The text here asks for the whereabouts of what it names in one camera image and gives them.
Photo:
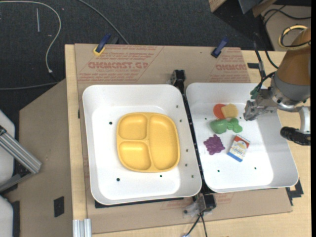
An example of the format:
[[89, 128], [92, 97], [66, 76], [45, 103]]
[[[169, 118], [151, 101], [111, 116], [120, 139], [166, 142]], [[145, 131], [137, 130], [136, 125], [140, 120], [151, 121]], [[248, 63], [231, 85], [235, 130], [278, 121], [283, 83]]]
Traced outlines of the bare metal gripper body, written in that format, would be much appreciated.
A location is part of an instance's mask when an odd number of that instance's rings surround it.
[[264, 113], [274, 113], [277, 110], [286, 112], [297, 112], [298, 104], [305, 101], [305, 90], [300, 88], [261, 89], [254, 102], [255, 108], [264, 109]]

